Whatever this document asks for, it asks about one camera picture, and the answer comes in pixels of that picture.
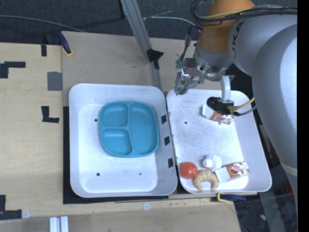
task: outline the blue divided plate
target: blue divided plate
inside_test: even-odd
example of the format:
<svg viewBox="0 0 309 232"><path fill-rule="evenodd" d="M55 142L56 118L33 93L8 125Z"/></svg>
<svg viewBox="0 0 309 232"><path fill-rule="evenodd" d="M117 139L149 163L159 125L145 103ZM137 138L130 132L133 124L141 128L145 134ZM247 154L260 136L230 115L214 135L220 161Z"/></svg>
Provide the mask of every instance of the blue divided plate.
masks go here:
<svg viewBox="0 0 309 232"><path fill-rule="evenodd" d="M159 147L159 129L153 109L139 101L115 101L99 115L103 148L116 157L143 157Z"/></svg>

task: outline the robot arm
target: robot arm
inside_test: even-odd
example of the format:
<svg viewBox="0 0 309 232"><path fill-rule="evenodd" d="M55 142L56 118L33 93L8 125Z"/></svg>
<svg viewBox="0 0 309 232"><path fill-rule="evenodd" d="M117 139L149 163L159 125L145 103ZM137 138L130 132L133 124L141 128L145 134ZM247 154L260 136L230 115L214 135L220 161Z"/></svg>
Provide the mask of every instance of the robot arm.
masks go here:
<svg viewBox="0 0 309 232"><path fill-rule="evenodd" d="M198 7L206 0L196 0ZM286 171L297 207L297 9L255 6L250 0L213 0L193 58L179 59L174 91L185 94L205 80L220 81L232 64L252 77L255 104ZM219 113L231 104L212 98Z"/></svg>

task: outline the croissant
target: croissant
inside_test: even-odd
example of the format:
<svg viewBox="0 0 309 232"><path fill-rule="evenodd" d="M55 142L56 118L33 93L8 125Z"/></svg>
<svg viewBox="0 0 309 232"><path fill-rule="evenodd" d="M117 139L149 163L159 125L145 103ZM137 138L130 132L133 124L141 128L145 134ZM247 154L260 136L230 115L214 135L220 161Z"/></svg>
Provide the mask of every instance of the croissant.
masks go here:
<svg viewBox="0 0 309 232"><path fill-rule="evenodd" d="M217 189L219 181L217 176L209 169L199 170L196 177L193 179L193 185L200 191L203 190L201 183L203 181L209 181L211 183L211 190Z"/></svg>

